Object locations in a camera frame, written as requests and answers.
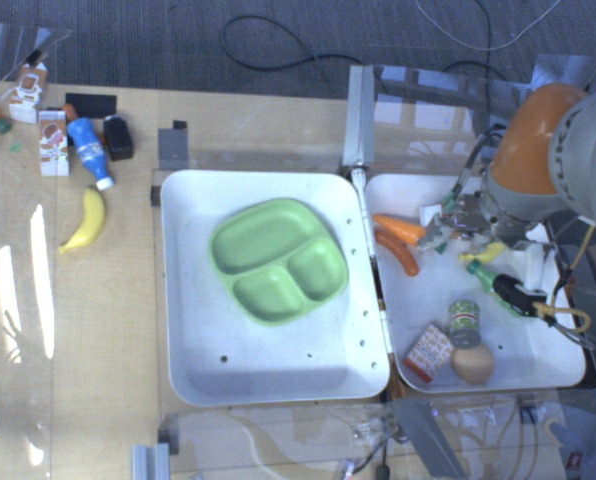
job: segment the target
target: banana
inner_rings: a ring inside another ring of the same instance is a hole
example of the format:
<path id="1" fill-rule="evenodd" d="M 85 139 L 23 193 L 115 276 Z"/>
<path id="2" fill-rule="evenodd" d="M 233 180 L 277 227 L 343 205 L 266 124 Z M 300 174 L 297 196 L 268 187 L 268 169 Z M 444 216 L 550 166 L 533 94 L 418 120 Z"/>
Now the banana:
<path id="1" fill-rule="evenodd" d="M 63 253 L 76 247 L 85 247 L 93 242 L 102 225 L 105 223 L 105 202 L 100 192 L 93 188 L 85 189 L 83 196 L 83 217 L 78 229 L 71 235 L 66 244 L 61 245 L 58 251 Z"/>

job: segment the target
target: blue bottle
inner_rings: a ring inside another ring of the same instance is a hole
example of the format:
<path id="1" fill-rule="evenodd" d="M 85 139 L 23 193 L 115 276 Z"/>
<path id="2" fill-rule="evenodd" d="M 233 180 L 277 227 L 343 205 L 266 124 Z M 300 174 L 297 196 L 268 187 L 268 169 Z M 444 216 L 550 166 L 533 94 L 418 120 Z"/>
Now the blue bottle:
<path id="1" fill-rule="evenodd" d="M 111 179 L 105 169 L 107 165 L 105 151 L 94 133 L 89 118 L 80 117 L 69 123 L 67 133 L 74 141 L 82 165 L 96 177 L 98 190 L 105 190 L 113 186 L 114 180 Z"/>

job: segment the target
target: white cable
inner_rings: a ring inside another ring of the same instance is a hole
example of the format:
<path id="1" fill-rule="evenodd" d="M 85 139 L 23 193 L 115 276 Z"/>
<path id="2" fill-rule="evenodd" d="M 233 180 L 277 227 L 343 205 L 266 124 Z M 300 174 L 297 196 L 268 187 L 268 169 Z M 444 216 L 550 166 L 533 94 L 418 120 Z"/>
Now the white cable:
<path id="1" fill-rule="evenodd" d="M 436 20 L 434 20 L 428 13 L 427 11 L 425 11 L 422 8 L 422 5 L 420 5 L 420 2 L 418 0 L 414 0 L 416 2 L 416 7 L 418 7 L 418 10 L 422 13 L 422 15 L 432 24 L 434 25 L 438 30 L 440 30 L 444 35 L 446 35 L 449 39 L 451 39 L 452 41 L 458 43 L 461 46 L 464 46 L 465 48 L 469 48 L 470 50 L 475 50 L 477 52 L 493 52 L 496 50 L 502 50 L 503 48 L 507 48 L 508 46 L 511 46 L 512 44 L 514 44 L 516 41 L 518 41 L 518 39 L 520 39 L 526 32 L 528 32 L 529 30 L 531 30 L 534 26 L 536 26 L 538 23 L 540 23 L 545 16 L 547 16 L 547 14 L 549 14 L 551 11 L 553 11 L 556 6 L 562 2 L 562 0 L 556 0 L 551 7 L 549 7 L 549 9 L 547 9 L 544 13 L 542 13 L 536 20 L 532 21 L 529 25 L 527 25 L 524 29 L 522 29 L 522 31 L 516 36 L 514 37 L 511 41 L 502 44 L 500 46 L 493 46 L 491 48 L 483 48 L 480 46 L 473 46 L 471 44 L 465 43 L 464 41 L 461 41 L 460 39 L 458 39 L 456 36 L 452 35 L 450 32 L 448 32 L 447 30 L 445 30 L 444 28 L 442 28 L 438 22 Z"/>

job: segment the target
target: white bottle cap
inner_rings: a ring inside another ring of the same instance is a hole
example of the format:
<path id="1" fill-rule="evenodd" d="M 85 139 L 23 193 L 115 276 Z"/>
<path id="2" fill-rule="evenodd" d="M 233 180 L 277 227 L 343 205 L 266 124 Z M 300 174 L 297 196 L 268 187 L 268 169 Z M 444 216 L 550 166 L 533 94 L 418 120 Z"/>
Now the white bottle cap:
<path id="1" fill-rule="evenodd" d="M 106 178 L 101 178 L 96 182 L 96 186 L 98 190 L 107 190 L 109 187 L 114 186 L 114 180 L 112 180 L 109 176 Z"/>

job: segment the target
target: orange object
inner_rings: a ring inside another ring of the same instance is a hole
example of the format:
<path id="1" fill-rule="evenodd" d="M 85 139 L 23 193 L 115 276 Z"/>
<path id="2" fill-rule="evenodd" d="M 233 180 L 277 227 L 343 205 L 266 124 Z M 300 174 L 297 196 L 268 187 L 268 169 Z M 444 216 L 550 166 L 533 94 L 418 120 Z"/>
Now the orange object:
<path id="1" fill-rule="evenodd" d="M 416 247 L 418 240 L 425 236 L 425 228 L 405 222 L 404 220 L 387 217 L 386 215 L 374 215 L 374 222 L 397 237 L 401 242 Z"/>
<path id="2" fill-rule="evenodd" d="M 514 115 L 491 162 L 491 176 L 503 188 L 523 194 L 549 195 L 549 142 L 562 116 L 586 92 L 553 83 L 534 91 Z"/>
<path id="3" fill-rule="evenodd" d="M 65 116 L 67 117 L 67 123 L 71 123 L 72 121 L 78 119 L 78 112 L 76 112 L 76 109 L 71 103 L 65 103 L 62 106 L 62 111 L 65 113 Z"/>
<path id="4" fill-rule="evenodd" d="M 409 277 L 418 275 L 418 272 L 420 272 L 418 264 L 405 244 L 384 229 L 374 229 L 374 237 L 376 237 L 377 244 L 382 245 L 396 257 Z"/>

